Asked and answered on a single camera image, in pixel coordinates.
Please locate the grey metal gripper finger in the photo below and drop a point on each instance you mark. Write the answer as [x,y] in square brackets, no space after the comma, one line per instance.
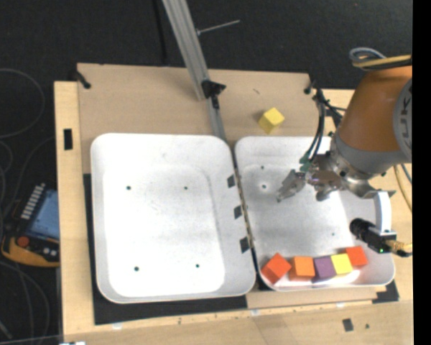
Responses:
[324,192]
[290,185]

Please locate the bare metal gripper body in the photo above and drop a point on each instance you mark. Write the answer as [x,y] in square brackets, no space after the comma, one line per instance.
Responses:
[335,178]

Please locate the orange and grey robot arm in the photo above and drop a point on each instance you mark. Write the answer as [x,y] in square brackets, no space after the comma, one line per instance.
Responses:
[371,120]

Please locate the white plastic tray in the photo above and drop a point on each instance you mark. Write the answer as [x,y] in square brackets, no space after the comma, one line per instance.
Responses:
[301,225]
[165,221]

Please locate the yellow cube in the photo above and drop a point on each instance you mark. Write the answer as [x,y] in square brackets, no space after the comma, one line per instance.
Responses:
[271,119]
[342,263]

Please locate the red-orange cube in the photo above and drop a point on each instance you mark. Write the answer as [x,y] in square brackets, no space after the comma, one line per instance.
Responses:
[356,256]
[276,267]

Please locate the purple cube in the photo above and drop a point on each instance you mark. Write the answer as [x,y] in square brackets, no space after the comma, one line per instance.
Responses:
[324,267]

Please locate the orange cube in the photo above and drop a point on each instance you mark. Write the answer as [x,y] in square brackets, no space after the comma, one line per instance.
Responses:
[302,267]

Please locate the pale wood board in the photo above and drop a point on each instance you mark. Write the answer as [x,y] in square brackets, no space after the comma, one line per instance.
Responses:
[147,99]

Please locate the black cylinder on white bracket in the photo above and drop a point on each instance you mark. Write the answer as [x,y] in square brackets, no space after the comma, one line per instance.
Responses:
[371,228]

